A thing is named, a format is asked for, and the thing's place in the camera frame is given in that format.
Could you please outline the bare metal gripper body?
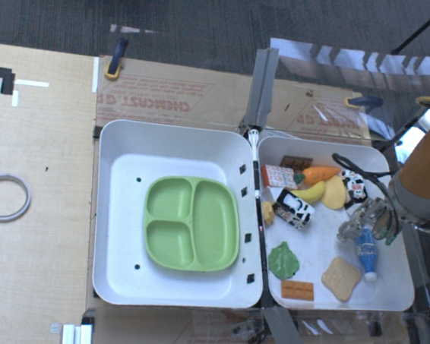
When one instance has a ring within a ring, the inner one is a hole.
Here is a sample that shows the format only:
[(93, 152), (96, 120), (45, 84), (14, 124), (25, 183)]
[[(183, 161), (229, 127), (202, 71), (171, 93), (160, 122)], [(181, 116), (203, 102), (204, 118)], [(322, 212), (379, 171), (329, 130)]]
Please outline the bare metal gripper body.
[(395, 209), (385, 200), (377, 197), (367, 199), (353, 212), (350, 219), (357, 219), (361, 223), (360, 234), (363, 229), (369, 229), (373, 238), (395, 240), (398, 236), (399, 217)]

